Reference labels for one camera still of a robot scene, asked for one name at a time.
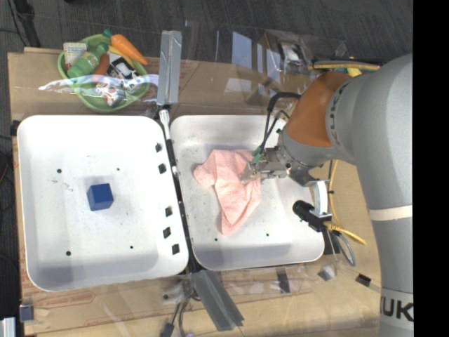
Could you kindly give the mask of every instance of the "white tray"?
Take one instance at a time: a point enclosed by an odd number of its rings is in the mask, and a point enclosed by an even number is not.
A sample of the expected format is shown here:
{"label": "white tray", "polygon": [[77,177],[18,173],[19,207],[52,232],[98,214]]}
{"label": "white tray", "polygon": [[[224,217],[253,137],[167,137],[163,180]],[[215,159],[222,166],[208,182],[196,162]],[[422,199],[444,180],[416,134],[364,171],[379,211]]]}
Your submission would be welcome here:
{"label": "white tray", "polygon": [[[322,234],[292,210],[298,199],[313,203],[308,188],[290,178],[265,180],[260,205],[239,230],[224,236],[213,187],[204,188],[193,177],[214,149],[254,150],[262,142],[265,122],[266,116],[182,116],[171,125],[194,255],[208,270],[303,263],[324,251]],[[277,127],[284,124],[280,120]],[[267,147],[275,146],[277,127]]]}
{"label": "white tray", "polygon": [[[187,243],[155,121],[33,116],[19,125],[18,147],[27,271],[36,286],[78,289],[184,270]],[[86,193],[100,183],[111,185],[114,203],[92,212]]]}

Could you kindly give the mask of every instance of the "pink cloth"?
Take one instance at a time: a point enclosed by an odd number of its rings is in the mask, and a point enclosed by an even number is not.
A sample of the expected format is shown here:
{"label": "pink cloth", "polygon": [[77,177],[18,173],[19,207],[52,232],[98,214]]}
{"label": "pink cloth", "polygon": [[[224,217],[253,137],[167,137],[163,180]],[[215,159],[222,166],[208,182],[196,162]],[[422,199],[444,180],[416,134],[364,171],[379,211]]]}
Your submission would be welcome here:
{"label": "pink cloth", "polygon": [[213,150],[194,170],[204,187],[215,187],[222,208],[222,234],[237,231],[260,203],[260,178],[244,185],[240,176],[253,158],[248,150]]}

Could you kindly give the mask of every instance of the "cardboard surface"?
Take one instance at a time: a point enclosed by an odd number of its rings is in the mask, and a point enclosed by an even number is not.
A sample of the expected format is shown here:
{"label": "cardboard surface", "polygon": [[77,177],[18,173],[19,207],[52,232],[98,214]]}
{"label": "cardboard surface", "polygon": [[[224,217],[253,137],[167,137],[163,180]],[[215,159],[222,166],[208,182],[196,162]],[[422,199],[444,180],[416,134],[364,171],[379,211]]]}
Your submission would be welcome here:
{"label": "cardboard surface", "polygon": [[[69,93],[40,91],[52,80],[60,79],[56,70],[59,51],[26,48],[24,53],[8,54],[12,119],[23,120],[33,114],[92,114]],[[149,72],[157,73],[157,59],[150,59]],[[181,70],[180,104],[173,106],[173,117],[182,114],[261,114],[266,101],[253,94],[257,103],[248,102],[248,93],[227,92],[229,81],[244,72],[234,65],[211,62],[185,62]],[[220,81],[211,81],[220,76]],[[297,77],[303,85],[307,77]],[[124,114],[144,114],[147,105],[133,107]],[[17,140],[13,138],[15,192],[21,195]],[[327,178],[327,164],[311,174]],[[350,267],[341,255],[324,256],[315,263],[285,268],[290,293],[281,293],[276,268],[229,271],[221,275],[245,320],[241,329],[227,336],[374,336],[380,300],[380,267],[373,229],[366,212],[355,166],[340,162],[335,174],[335,208],[344,227],[364,238],[368,245],[351,246],[357,265]],[[183,277],[145,280],[127,284],[99,286],[64,292],[45,292],[27,276],[23,236],[22,205],[16,199],[23,303],[34,306],[34,319],[25,322],[30,336],[158,336],[173,316],[176,300],[164,299]],[[318,276],[323,266],[337,266],[336,277],[324,281]],[[355,282],[359,273],[372,279],[371,287]],[[186,332],[195,336],[218,336],[202,303],[191,300],[184,314]],[[174,336],[179,336],[176,328]]]}

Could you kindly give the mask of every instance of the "green bottle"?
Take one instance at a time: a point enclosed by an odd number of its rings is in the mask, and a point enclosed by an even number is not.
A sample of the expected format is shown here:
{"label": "green bottle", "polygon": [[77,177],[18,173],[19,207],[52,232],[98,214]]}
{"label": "green bottle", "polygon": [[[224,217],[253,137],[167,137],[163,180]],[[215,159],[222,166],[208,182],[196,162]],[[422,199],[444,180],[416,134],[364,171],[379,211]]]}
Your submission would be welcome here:
{"label": "green bottle", "polygon": [[89,75],[100,64],[101,55],[106,53],[109,47],[100,42],[95,50],[86,51],[67,71],[70,79]]}

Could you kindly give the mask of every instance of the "green bowl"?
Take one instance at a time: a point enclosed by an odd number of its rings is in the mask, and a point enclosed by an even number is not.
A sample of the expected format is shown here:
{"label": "green bowl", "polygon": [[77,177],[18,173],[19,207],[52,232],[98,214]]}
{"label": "green bowl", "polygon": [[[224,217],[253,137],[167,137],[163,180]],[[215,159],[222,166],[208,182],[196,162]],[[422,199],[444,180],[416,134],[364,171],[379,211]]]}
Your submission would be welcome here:
{"label": "green bowl", "polygon": [[[91,37],[86,37],[82,39],[80,42],[87,43],[88,50],[95,49],[100,42],[105,42],[106,44],[110,44],[110,40],[107,37],[104,37],[101,34],[93,35]],[[132,60],[134,64],[135,71],[137,71],[141,76],[148,74],[146,69],[140,64],[138,61]],[[61,52],[58,56],[58,70],[61,76],[64,79],[68,79],[67,71],[65,70],[65,57],[64,52]],[[133,89],[132,93],[126,91],[126,99],[115,107],[110,107],[100,96],[95,92],[94,82],[86,82],[83,83],[83,78],[73,79],[72,88],[74,92],[78,95],[79,99],[82,103],[89,107],[91,110],[95,112],[99,112],[102,114],[110,114],[111,112],[115,112],[117,110],[121,110],[136,100],[139,100],[149,88],[149,84],[140,84]]]}

